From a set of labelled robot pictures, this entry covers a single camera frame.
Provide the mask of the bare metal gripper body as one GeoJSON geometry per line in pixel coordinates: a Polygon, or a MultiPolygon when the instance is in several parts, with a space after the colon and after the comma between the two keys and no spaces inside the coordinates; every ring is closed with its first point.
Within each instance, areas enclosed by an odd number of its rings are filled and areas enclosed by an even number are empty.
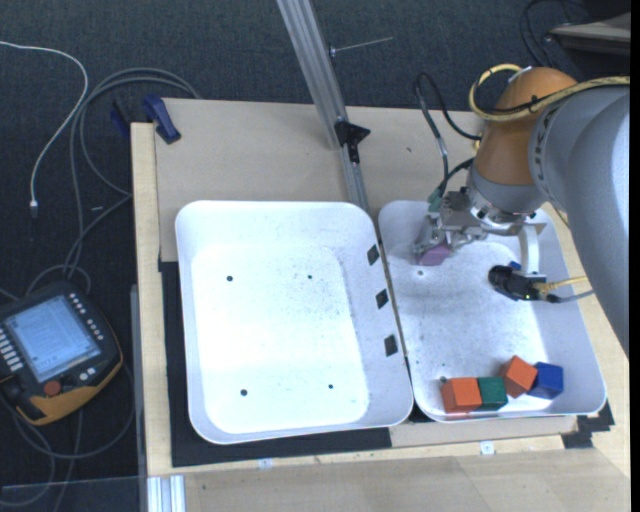
{"type": "Polygon", "coordinates": [[[437,196],[428,206],[426,223],[438,227],[440,242],[447,242],[448,232],[460,232],[464,242],[489,234],[515,236],[543,202],[535,188],[461,188],[437,196]]]}

